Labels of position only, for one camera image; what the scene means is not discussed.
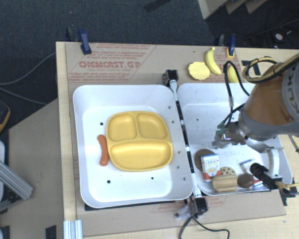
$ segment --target blue clamp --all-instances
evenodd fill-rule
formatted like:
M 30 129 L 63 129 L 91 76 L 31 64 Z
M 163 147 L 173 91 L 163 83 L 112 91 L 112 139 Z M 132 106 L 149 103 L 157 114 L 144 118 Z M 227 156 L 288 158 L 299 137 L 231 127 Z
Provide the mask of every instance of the blue clamp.
M 231 34 L 231 35 L 230 35 L 229 46 L 228 46 L 228 48 L 226 49 L 226 57 L 227 57 L 228 59 L 233 59 L 233 58 L 235 57 L 235 55 L 234 55 L 234 51 L 235 51 L 235 42 L 236 42 L 235 34 Z
M 91 54 L 92 51 L 91 51 L 91 48 L 89 45 L 87 31 L 83 28 L 79 28 L 78 34 L 79 34 L 79 41 L 82 42 L 81 49 L 82 49 L 83 54 L 84 55 Z

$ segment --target yellow plate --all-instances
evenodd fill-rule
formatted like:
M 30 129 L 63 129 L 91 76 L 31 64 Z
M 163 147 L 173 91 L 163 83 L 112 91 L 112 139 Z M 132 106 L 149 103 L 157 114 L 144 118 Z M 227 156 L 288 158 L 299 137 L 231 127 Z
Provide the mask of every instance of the yellow plate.
M 124 171 L 150 171 L 168 165 L 173 157 L 163 118 L 152 112 L 113 115 L 106 125 L 110 160 Z

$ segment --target black floor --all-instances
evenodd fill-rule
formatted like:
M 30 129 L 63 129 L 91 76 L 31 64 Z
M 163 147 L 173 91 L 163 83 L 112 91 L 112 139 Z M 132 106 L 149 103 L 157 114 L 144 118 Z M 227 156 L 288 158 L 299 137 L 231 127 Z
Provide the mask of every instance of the black floor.
M 252 14 L 244 5 L 231 15 L 221 7 L 207 20 L 197 0 L 0 0 L 0 83 L 22 78 L 54 53 L 68 26 L 86 29 L 91 42 L 210 46 L 223 34 L 226 45 L 234 33 L 237 47 L 299 49 L 298 19 L 299 0 L 269 0 Z M 283 42 L 275 41 L 276 33 Z M 11 109 L 6 129 L 57 98 L 55 77 L 51 56 L 24 79 L 0 85 L 43 103 L 0 89 L 0 99 Z

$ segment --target white tray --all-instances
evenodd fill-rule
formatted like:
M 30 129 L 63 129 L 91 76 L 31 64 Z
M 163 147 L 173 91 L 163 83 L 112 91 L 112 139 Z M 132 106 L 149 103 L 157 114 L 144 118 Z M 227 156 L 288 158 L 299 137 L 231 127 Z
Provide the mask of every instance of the white tray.
M 193 183 L 172 91 L 162 85 L 85 85 L 73 94 L 83 201 L 107 208 L 185 199 Z M 125 172 L 111 162 L 99 164 L 97 136 L 106 133 L 108 119 L 120 112 L 148 111 L 166 122 L 173 145 L 171 163 L 158 170 Z
M 230 84 L 234 97 L 235 107 L 243 104 L 248 96 L 242 91 L 239 84 Z M 253 84 L 244 84 L 245 89 L 251 92 Z M 226 85 L 222 83 L 187 83 L 181 85 L 177 90 L 177 96 L 182 109 L 189 147 L 194 160 L 195 153 L 200 149 L 209 149 L 219 155 L 220 167 L 228 166 L 235 170 L 236 174 L 242 174 L 239 163 L 248 159 L 254 159 L 261 165 L 269 168 L 269 158 L 267 153 L 258 153 L 246 145 L 228 145 L 225 148 L 214 149 L 214 140 L 217 125 L 229 114 L 230 107 Z M 233 116 L 232 121 L 238 119 L 238 112 Z M 282 145 L 278 137 L 267 140 L 268 146 L 281 148 Z M 279 150 L 280 167 L 279 174 L 283 176 L 283 182 L 290 184 L 292 175 L 286 159 L 284 150 Z M 207 195 L 217 196 L 226 194 L 236 194 L 245 192 L 255 192 L 268 190 L 261 185 L 252 189 L 238 188 L 233 192 L 216 192 L 211 182 L 204 182 L 202 172 L 195 166 L 196 181 L 199 189 Z

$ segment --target wooden table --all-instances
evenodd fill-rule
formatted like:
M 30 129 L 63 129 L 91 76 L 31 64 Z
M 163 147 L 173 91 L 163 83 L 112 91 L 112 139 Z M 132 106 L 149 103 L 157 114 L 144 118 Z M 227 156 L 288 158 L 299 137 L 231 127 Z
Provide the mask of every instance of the wooden table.
M 63 184 L 63 205 L 64 205 L 64 219 L 66 221 L 75 221 L 78 219 L 76 209 L 76 192 L 73 171 L 73 149 L 72 149 L 72 132 L 71 132 L 71 118 L 70 101 L 69 101 L 69 82 L 67 71 L 67 43 L 56 43 L 57 54 L 57 80 L 59 93 L 59 116 L 60 116 L 60 141 L 61 141 L 61 157 L 62 157 L 62 184 Z M 204 61 L 204 52 L 210 47 L 199 46 L 168 46 L 168 45 L 152 45 L 150 46 L 150 55 L 144 58 L 144 61 L 151 62 L 153 67 L 160 72 L 165 69 L 177 69 L 179 74 L 179 84 L 185 82 L 197 82 L 189 77 L 186 70 L 186 65 L 194 61 Z M 219 52 L 223 52 L 223 48 L 218 48 Z M 292 55 L 298 53 L 298 50 L 277 50 L 277 49 L 250 49 L 250 48 L 236 48 L 235 63 L 238 63 L 241 68 L 242 60 L 252 60 L 263 56 L 272 56 L 278 60 L 285 61 Z M 130 79 L 131 84 L 137 83 L 141 78 L 140 75 L 144 73 L 146 68 L 139 67 L 136 73 Z M 288 136 L 280 137 L 285 154 L 289 161 L 289 165 L 296 182 L 299 182 L 299 156 L 295 152 L 294 147 L 289 141 Z M 285 206 L 286 215 L 260 218 L 251 220 L 239 220 L 234 222 L 222 222 L 209 224 L 207 227 L 211 229 L 228 229 L 231 233 L 231 238 L 298 238 L 299 239 L 299 195 L 295 198 L 288 198 L 287 206 Z M 124 238 L 178 238 L 179 227 L 151 229 L 146 231 L 118 233 L 101 236 L 88 236 L 89 239 L 124 239 Z M 225 238 L 225 232 L 219 235 L 201 229 L 199 226 L 188 226 L 183 233 L 183 238 Z

